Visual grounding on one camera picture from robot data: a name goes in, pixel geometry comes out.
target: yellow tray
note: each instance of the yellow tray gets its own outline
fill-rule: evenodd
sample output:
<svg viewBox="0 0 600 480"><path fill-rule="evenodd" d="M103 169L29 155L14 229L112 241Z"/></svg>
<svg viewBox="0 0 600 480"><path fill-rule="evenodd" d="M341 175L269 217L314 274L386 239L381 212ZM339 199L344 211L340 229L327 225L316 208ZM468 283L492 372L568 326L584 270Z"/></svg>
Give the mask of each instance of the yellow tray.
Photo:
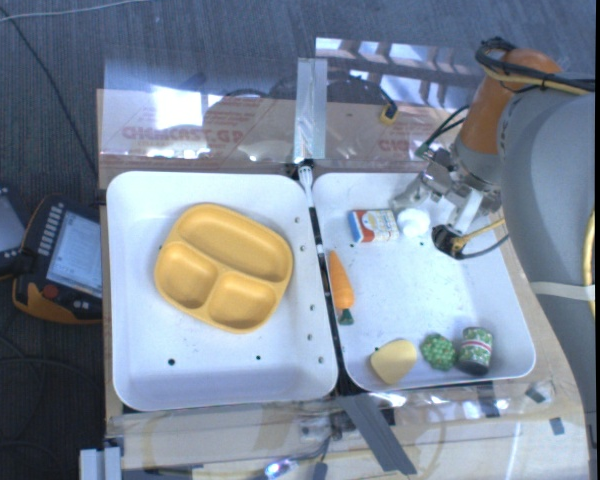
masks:
<svg viewBox="0 0 600 480"><path fill-rule="evenodd" d="M185 211L162 244L154 269L173 306L234 333L264 325L291 278L293 255L277 233L229 208Z"/></svg>

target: can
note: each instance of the can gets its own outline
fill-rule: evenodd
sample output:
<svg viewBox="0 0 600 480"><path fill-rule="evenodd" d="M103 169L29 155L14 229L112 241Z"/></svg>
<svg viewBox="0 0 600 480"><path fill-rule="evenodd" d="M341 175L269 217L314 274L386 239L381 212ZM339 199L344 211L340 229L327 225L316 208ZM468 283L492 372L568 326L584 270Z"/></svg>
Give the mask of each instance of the can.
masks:
<svg viewBox="0 0 600 480"><path fill-rule="evenodd" d="M467 327L462 331L458 353L458 369L472 375L489 371L493 349L493 335L484 327Z"/></svg>

